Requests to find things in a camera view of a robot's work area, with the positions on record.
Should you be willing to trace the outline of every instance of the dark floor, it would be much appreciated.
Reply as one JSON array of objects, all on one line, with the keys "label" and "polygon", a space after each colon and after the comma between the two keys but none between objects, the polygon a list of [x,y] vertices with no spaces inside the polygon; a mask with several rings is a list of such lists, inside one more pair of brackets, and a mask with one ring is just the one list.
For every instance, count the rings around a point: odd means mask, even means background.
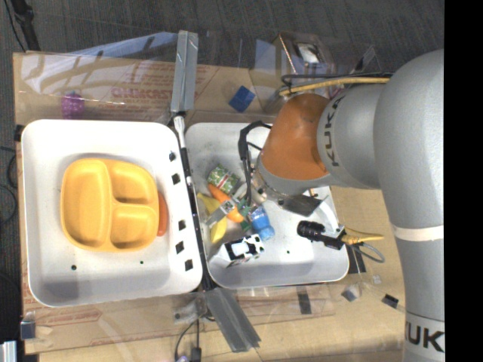
[{"label": "dark floor", "polygon": [[[200,63],[249,67],[254,42],[282,30],[371,43],[384,71],[444,47],[445,0],[27,0],[43,51],[69,52],[154,32],[186,29],[211,34]],[[8,163],[14,147],[12,53],[21,51],[8,12],[0,4],[0,343],[18,336],[20,260]],[[20,28],[15,24],[24,44]]]}]

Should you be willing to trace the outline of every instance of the yellow plate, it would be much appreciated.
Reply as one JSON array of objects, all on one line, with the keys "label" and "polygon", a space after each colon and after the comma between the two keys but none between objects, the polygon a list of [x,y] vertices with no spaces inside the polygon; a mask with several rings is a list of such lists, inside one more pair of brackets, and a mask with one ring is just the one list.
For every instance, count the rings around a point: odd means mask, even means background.
[{"label": "yellow plate", "polygon": [[63,232],[77,247],[140,250],[158,233],[158,189],[147,170],[135,164],[77,160],[63,176],[60,215]]}]

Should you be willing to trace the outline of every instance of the duct tape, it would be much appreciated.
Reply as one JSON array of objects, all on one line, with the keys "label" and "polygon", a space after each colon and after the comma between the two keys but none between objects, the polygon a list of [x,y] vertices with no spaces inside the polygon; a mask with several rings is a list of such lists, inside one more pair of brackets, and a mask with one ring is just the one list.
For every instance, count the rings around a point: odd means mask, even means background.
[{"label": "duct tape", "polygon": [[394,236],[406,241],[433,241],[445,238],[444,225],[421,229],[399,228],[392,225],[392,231]]}]

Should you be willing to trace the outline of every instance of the yellow cable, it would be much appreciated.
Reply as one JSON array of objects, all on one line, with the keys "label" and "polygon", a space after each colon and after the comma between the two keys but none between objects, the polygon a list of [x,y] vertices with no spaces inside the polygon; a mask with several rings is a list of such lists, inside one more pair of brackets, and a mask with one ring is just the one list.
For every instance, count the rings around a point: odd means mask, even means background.
[{"label": "yellow cable", "polygon": [[386,83],[388,80],[389,80],[389,78],[364,78],[364,77],[328,79],[327,81],[320,81],[320,82],[317,82],[317,83],[304,84],[303,86],[286,88],[286,89],[280,91],[278,93],[278,95],[283,97],[285,95],[298,93],[299,91],[315,90],[316,88],[335,86],[337,84]]},{"label": "yellow cable", "polygon": [[345,227],[347,235],[344,235],[340,240],[344,243],[352,245],[361,243],[363,241],[374,241],[374,240],[382,240],[384,236],[379,235],[377,233],[366,233],[356,231],[355,229]]}]

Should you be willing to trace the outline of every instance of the black metal stand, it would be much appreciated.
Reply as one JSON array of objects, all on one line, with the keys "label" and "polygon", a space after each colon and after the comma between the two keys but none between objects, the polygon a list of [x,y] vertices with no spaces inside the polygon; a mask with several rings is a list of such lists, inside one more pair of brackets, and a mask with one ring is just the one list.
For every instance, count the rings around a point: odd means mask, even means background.
[{"label": "black metal stand", "polygon": [[32,51],[40,51],[37,35],[33,28],[33,10],[25,0],[10,0],[14,8],[15,18],[22,28],[23,36],[27,42],[27,47]]}]

